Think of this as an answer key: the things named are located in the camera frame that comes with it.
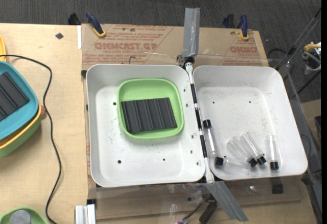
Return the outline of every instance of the gray tape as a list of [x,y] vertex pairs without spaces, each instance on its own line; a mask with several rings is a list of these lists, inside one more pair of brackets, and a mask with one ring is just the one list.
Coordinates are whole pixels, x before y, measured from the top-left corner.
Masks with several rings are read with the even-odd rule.
[[223,208],[230,219],[248,221],[233,194],[223,181],[216,181],[213,184],[206,184],[205,187],[214,196],[219,205]]
[[186,8],[184,20],[183,57],[194,57],[199,52],[200,8]]

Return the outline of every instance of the black vial cap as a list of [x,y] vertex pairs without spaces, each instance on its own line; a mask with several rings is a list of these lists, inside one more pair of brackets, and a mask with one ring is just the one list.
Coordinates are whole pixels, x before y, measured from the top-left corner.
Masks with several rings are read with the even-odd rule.
[[257,158],[257,161],[259,162],[260,165],[267,162],[267,160],[266,160],[266,158],[264,156],[261,156],[261,157]]
[[215,158],[215,166],[218,167],[218,166],[222,166],[224,163],[224,158],[220,158],[220,157],[216,157]]
[[252,168],[258,164],[258,162],[254,158],[251,158],[248,162],[251,164]]
[[211,121],[210,120],[204,120],[203,121],[203,126],[207,129],[211,128]]
[[279,169],[278,162],[277,161],[270,162],[270,169],[271,170],[278,170]]

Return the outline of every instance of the green bowl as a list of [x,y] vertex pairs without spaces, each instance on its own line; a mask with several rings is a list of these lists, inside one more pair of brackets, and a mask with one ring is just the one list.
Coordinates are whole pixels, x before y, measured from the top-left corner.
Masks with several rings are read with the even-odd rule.
[[[169,98],[177,127],[171,129],[130,133],[126,129],[121,102],[140,99]],[[132,79],[123,82],[118,89],[118,117],[126,135],[139,139],[157,139],[178,134],[184,126],[183,108],[176,86],[166,80],[157,78]]]
[[47,219],[45,217],[43,217],[37,210],[35,210],[31,207],[27,207],[27,206],[12,209],[12,210],[6,212],[5,214],[1,215],[0,216],[0,224],[10,224],[10,217],[17,210],[27,211],[31,216],[32,224],[49,224]]

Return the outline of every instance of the table surface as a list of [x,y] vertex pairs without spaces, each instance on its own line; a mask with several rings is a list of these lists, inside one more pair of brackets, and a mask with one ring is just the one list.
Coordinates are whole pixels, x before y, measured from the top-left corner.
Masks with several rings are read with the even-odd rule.
[[[62,161],[62,176],[50,203],[49,215],[57,223],[74,223],[75,206],[85,205],[88,198],[87,127],[81,77],[82,50],[78,49],[77,27],[0,23],[0,34],[5,40],[7,54],[29,57],[52,69],[52,84],[45,104],[53,119],[53,137]],[[8,57],[7,62],[22,74],[42,101],[49,81],[48,70],[13,57]],[[45,205],[57,175],[58,161],[51,142],[50,120],[46,117],[28,141],[0,158],[0,215],[19,206],[32,207],[45,215]],[[297,196],[299,199],[289,202],[247,205],[242,209],[250,223],[314,223],[310,198],[300,181]],[[185,215],[185,212],[176,213],[177,218]],[[160,218],[143,216],[99,222],[170,223],[171,219],[168,214]],[[239,222],[228,219],[220,209],[214,213],[211,223]]]

